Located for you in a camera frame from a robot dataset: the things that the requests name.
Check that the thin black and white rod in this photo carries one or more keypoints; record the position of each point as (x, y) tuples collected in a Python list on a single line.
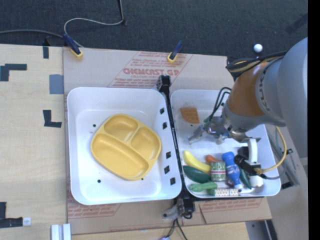
[(175, 139)]

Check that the green patterned carton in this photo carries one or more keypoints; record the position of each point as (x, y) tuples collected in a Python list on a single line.
[(225, 192)]

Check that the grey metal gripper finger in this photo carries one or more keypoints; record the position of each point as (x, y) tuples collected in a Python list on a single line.
[(197, 134), (221, 139)]

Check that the white cup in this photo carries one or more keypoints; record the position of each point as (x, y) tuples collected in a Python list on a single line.
[(257, 182)]

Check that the white plastic tray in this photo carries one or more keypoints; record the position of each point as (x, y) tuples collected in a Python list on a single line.
[(207, 99), (82, 184)]

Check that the light green pickle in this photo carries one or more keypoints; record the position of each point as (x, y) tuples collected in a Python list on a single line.
[(201, 187)]

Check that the yellow banana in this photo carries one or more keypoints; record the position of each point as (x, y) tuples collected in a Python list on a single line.
[(195, 161)]

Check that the dark green pepper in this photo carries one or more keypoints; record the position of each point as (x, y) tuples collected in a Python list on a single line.
[(245, 180)]

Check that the yellow divided plate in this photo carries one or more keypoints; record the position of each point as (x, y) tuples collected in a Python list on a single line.
[(117, 154)]

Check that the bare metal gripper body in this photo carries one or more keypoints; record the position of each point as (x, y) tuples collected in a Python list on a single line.
[(220, 127)]

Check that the black cylinder on white bracket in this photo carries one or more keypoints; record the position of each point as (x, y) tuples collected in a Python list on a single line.
[(247, 164)]

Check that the green and red small can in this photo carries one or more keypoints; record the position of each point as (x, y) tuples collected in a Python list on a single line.
[(218, 172)]

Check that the dark green avocado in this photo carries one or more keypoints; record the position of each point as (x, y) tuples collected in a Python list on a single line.
[(196, 174)]

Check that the orange carrot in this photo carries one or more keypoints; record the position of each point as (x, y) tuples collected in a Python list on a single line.
[(212, 158)]

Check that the blue bottle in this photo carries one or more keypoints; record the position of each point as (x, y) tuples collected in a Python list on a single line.
[(232, 170)]

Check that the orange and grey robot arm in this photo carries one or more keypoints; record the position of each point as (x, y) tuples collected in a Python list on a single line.
[(275, 84)]

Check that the small white ball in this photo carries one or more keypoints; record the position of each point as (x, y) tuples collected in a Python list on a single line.
[(258, 48)]

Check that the orange biscuit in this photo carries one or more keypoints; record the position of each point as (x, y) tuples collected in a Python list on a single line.
[(190, 115)]

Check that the brown cardboard board red print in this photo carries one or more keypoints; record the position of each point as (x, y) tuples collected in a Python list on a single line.
[(100, 69)]

